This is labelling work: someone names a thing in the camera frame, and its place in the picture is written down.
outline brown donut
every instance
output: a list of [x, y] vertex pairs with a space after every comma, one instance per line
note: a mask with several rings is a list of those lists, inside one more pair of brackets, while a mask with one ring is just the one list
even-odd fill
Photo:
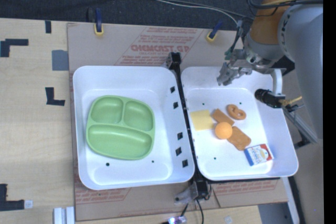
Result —
[[236, 105], [230, 104], [227, 106], [227, 113], [235, 120], [243, 120], [246, 118], [244, 110], [239, 109]]

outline yellow square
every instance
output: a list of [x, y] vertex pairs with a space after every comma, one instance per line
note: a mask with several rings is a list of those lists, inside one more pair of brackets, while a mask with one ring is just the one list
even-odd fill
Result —
[[213, 129], [214, 127], [214, 122], [210, 116], [210, 111], [207, 109], [193, 111], [190, 113], [190, 117], [193, 121], [196, 131], [209, 130]]

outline blue clamp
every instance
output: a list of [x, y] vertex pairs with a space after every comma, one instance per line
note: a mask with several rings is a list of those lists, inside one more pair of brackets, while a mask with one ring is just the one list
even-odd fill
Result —
[[213, 28], [212, 31], [210, 31], [207, 36], [206, 36], [206, 40], [209, 41], [209, 42], [213, 42], [216, 38], [216, 35], [217, 35], [217, 31], [220, 29], [220, 27], [222, 26], [223, 24], [223, 21], [220, 20], [216, 25], [215, 27]]
[[100, 13], [100, 9], [96, 8], [96, 23], [94, 25], [95, 27], [95, 31], [94, 33], [97, 36], [102, 36], [104, 34], [104, 28], [103, 28], [103, 24], [102, 24], [102, 19], [101, 19], [101, 13]]

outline hole in tray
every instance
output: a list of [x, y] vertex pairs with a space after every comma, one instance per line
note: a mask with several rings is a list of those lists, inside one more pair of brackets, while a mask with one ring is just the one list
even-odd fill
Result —
[[182, 167], [188, 166], [188, 160], [185, 159], [184, 161], [182, 161]]
[[177, 156], [179, 156], [182, 153], [181, 147], [179, 147], [177, 150], [175, 150], [175, 153]]

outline robotic arm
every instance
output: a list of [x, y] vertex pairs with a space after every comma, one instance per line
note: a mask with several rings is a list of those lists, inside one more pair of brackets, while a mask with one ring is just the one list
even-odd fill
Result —
[[[323, 0], [263, 0], [243, 40], [243, 49], [231, 47], [225, 54], [217, 82], [228, 85], [252, 70], [279, 78], [272, 66], [284, 55], [295, 63], [299, 88], [313, 127], [323, 134]], [[272, 91], [255, 95], [274, 108], [281, 107], [284, 95]]]

